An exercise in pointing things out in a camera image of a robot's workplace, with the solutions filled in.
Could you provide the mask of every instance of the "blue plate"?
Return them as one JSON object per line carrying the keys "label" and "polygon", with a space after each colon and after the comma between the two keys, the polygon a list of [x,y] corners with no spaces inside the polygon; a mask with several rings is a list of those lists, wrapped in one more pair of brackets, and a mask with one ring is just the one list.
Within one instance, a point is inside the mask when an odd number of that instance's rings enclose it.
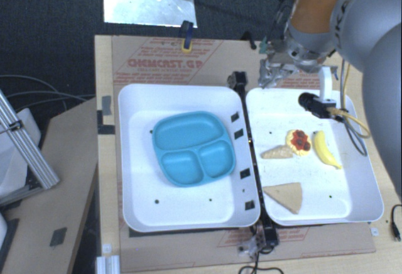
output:
{"label": "blue plate", "polygon": [[183,113],[159,121],[152,141],[163,173],[177,186],[218,180],[236,164],[225,126],[209,112]]}

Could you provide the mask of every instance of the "tan triangular food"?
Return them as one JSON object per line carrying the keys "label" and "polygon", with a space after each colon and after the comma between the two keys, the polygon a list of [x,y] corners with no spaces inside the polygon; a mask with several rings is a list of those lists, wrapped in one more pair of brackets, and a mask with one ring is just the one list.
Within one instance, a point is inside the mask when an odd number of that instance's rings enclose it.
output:
{"label": "tan triangular food", "polygon": [[293,150],[288,145],[276,146],[273,149],[262,152],[262,159],[284,159],[292,158]]}
{"label": "tan triangular food", "polygon": [[263,187],[264,192],[293,214],[298,214],[302,206],[303,192],[300,182]]}

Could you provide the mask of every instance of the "wire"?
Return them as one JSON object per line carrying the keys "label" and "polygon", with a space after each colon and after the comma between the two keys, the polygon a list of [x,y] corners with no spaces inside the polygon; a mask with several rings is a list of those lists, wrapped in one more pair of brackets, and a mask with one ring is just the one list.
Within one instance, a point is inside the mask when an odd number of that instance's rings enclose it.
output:
{"label": "wire", "polygon": [[274,271],[274,270],[280,272],[281,274],[285,274],[285,273],[284,273],[280,268],[278,268],[278,267],[269,267],[269,268],[261,268],[261,267],[258,267],[258,261],[259,261],[259,254],[260,254],[260,253],[263,254],[262,252],[258,252],[258,253],[257,253],[257,255],[256,255],[256,262],[255,262],[254,266],[250,266],[250,265],[243,266],[243,267],[241,267],[241,268],[239,269],[238,274],[242,274],[242,272],[243,272],[244,270],[247,270],[247,269],[252,270],[252,271],[250,272],[250,274],[256,274],[257,271]]}
{"label": "wire", "polygon": [[14,93],[14,94],[10,94],[8,96],[6,96],[8,99],[12,98],[12,97],[16,97],[16,96],[25,96],[25,95],[29,95],[29,94],[53,94],[53,95],[58,95],[58,96],[65,96],[65,97],[69,97],[71,99],[77,99],[80,101],[86,101],[83,97],[80,96],[75,96],[72,94],[68,94],[68,93],[63,93],[63,92],[52,92],[52,91],[48,91],[48,90],[30,90],[27,92],[19,92],[19,93]]}
{"label": "wire", "polygon": [[[346,106],[345,106],[345,99],[346,99],[346,86],[344,85],[345,81],[345,60],[342,59],[342,66],[340,70],[340,111],[342,113],[346,113]],[[347,118],[345,118],[344,114],[342,114],[342,122],[345,126],[345,129],[347,131],[347,134],[356,148],[356,150],[363,156],[367,156],[367,149],[366,146],[362,140],[362,138],[359,136],[359,133],[350,125],[350,122]]]}
{"label": "wire", "polygon": [[285,9],[286,8],[292,9],[292,7],[293,7],[291,5],[285,4],[286,1],[287,0],[279,0],[279,5],[276,8],[276,13],[275,13],[274,20],[271,23],[271,27],[270,27],[270,29],[268,31],[268,34],[267,34],[267,38],[266,38],[267,41],[271,40],[271,35],[272,35],[273,31],[275,30],[276,25],[280,23],[280,21],[281,21],[281,19],[283,17],[283,13],[285,12]]}
{"label": "wire", "polygon": [[398,240],[398,241],[401,241],[401,235],[399,234],[398,227],[396,227],[396,224],[395,224],[395,221],[394,221],[394,212],[395,212],[395,209],[397,207],[402,207],[402,205],[398,204],[398,205],[394,205],[392,207],[392,211],[391,211],[391,228],[393,230],[395,239]]}
{"label": "wire", "polygon": [[[34,82],[43,84],[44,86],[47,86],[51,90],[53,90],[53,91],[58,93],[58,90],[54,86],[52,86],[48,82],[45,82],[44,80],[37,79],[36,77],[31,77],[31,76],[27,76],[27,75],[17,75],[17,74],[3,74],[3,75],[0,75],[0,78],[3,78],[3,79],[13,78],[13,79],[32,80]],[[64,111],[67,111],[67,105],[66,105],[65,101],[63,101],[63,106],[64,106]]]}
{"label": "wire", "polygon": [[[94,97],[94,96],[95,96],[95,94],[84,94],[84,95],[81,95],[79,97]],[[40,105],[40,104],[46,104],[48,102],[57,102],[57,101],[62,101],[62,100],[67,100],[67,99],[70,99],[70,98],[69,97],[61,97],[59,99],[42,100],[42,101],[34,102],[34,103],[31,103],[31,104],[27,104],[25,106],[21,106],[21,107],[17,108],[16,111],[23,110],[23,109],[25,109],[27,107],[37,106],[37,105]]]}
{"label": "wire", "polygon": [[263,254],[263,255],[268,255],[268,254],[271,254],[271,252],[273,251],[274,249],[271,247],[269,250],[265,250],[265,248],[263,248],[261,251],[259,251],[259,253],[260,254]]}
{"label": "wire", "polygon": [[360,134],[358,132],[356,132],[354,129],[353,131],[355,131],[355,134],[358,135],[358,137],[363,138],[363,139],[368,139],[371,136],[371,133],[369,131],[369,128],[360,120],[356,119],[353,115],[341,110],[341,109],[337,109],[336,107],[329,107],[328,108],[328,112],[330,114],[332,114],[333,116],[343,116],[345,117],[345,120],[347,121],[347,119],[351,119],[353,122],[356,122],[359,126],[361,126],[364,131],[367,134]]}

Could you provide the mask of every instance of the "cardboard sheet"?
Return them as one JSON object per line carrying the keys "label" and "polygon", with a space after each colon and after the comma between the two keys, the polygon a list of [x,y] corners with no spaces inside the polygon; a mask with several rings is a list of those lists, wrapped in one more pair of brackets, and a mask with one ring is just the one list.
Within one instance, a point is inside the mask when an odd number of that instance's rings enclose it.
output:
{"label": "cardboard sheet", "polygon": [[[116,123],[117,188],[119,199],[122,273],[169,268],[245,263],[237,245],[251,237],[248,229],[201,233],[133,235],[122,217],[121,168],[117,95],[130,83],[225,85],[233,71],[246,71],[247,89],[257,87],[259,60],[246,41],[194,40],[193,52],[180,51],[181,40],[115,36],[112,58],[114,117]],[[300,74],[278,87],[318,89],[318,77]],[[280,245],[261,260],[372,253],[375,251],[367,223],[335,224],[279,229]]]}

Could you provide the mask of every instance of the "wooden board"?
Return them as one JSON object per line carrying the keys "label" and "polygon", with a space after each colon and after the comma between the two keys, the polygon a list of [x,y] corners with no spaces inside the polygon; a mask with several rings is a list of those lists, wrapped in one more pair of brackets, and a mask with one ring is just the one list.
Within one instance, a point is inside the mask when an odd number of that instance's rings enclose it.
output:
{"label": "wooden board", "polygon": [[[96,181],[95,100],[50,121],[42,153],[61,182],[5,213],[19,219],[3,274],[71,273]],[[53,232],[64,242],[50,246]]]}

